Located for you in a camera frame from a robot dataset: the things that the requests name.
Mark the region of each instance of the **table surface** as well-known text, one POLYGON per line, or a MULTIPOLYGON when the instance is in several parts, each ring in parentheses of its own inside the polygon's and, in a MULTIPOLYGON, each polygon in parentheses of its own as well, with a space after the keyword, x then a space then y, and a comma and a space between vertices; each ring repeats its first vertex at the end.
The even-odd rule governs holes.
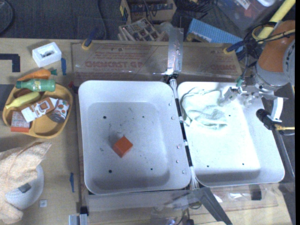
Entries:
MULTIPOLYGON (((72 74, 72 51, 71 44, 81 41, 77 40, 45 40, 45 39, 11 39, 0 38, 1 53, 17 53, 21 57, 21 72, 12 73, 11 61, 0 60, 0 84, 14 84, 17 78, 29 71, 38 69, 31 51, 42 45, 55 42, 62 51, 62 56, 67 60, 67 75, 62 76, 60 62, 47 66, 47 69, 57 69, 59 74, 55 80, 61 85, 67 86, 73 80, 72 74)), ((25 209, 22 221, 17 225, 61 225, 68 223, 68 216, 78 214, 81 204, 80 192, 80 169, 79 169, 79 146, 77 138, 77 119, 76 107, 72 108, 69 120, 64 130, 55 138, 50 139, 52 147, 48 151, 41 166, 44 170, 45 184, 44 190, 39 199, 47 200, 47 207, 40 208, 38 201, 25 209), (70 174, 74 174, 75 192, 72 192, 69 182, 70 174)), ((24 134, 11 133, 10 129, 0 121, 0 151, 5 151, 15 147, 23 147, 35 141, 46 141, 24 134)), ((273 194, 276 203, 272 206, 259 207, 255 202, 250 206, 251 209, 228 209, 227 215, 233 224, 256 224, 256 225, 291 225, 290 216, 285 205, 282 193, 276 185, 272 185, 269 190, 273 194)), ((224 224, 213 222, 210 214, 196 214, 191 217, 195 224, 224 224)), ((116 222, 102 222, 98 224, 116 224, 116 222)), ((142 224, 142 222, 120 222, 118 224, 142 224)))

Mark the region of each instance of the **metal plate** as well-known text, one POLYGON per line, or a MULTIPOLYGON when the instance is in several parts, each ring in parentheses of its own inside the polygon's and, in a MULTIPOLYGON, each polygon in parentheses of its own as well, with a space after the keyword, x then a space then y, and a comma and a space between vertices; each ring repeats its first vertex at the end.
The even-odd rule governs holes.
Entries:
POLYGON ((78 94, 89 191, 100 195, 189 184, 176 104, 167 84, 87 81, 78 94), (133 147, 120 158, 112 146, 123 135, 133 147))
MULTIPOLYGON (((182 101, 195 87, 220 89, 224 94, 231 86, 235 87, 235 83, 183 82, 178 86, 178 95, 182 101)), ((228 123, 224 130, 191 128, 185 124, 195 173, 203 185, 273 183, 283 179, 285 170, 273 134, 256 116, 260 108, 260 98, 246 107, 238 96, 220 107, 228 123)))

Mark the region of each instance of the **beige towel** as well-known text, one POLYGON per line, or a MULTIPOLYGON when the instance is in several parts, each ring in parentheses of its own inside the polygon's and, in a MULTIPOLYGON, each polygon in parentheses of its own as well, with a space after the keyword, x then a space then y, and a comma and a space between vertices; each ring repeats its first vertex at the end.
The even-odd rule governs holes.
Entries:
POLYGON ((0 153, 0 220, 4 223, 18 222, 23 216, 22 211, 8 203, 5 194, 37 178, 36 167, 50 146, 50 142, 36 142, 0 153))

